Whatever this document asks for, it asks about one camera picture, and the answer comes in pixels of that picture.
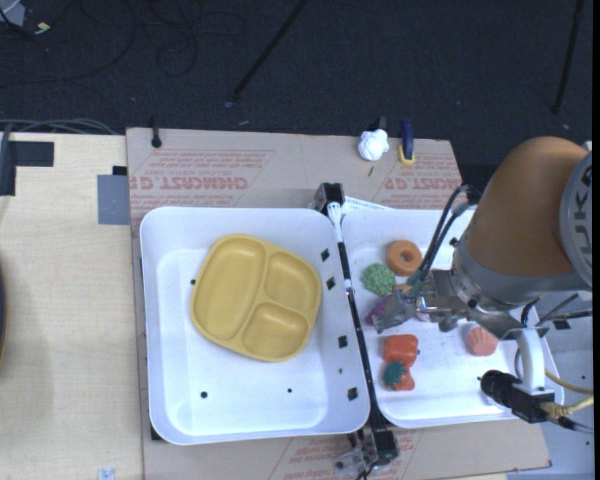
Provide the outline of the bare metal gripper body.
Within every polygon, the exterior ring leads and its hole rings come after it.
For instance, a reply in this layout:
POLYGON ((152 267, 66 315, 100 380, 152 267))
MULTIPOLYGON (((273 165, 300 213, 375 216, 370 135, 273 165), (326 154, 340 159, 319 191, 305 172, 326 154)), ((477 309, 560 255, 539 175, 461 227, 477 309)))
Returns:
POLYGON ((437 325, 439 319, 449 313, 462 314, 460 321, 475 321, 481 295, 478 285, 465 272, 431 269, 419 274, 413 287, 419 289, 416 296, 419 317, 437 325))

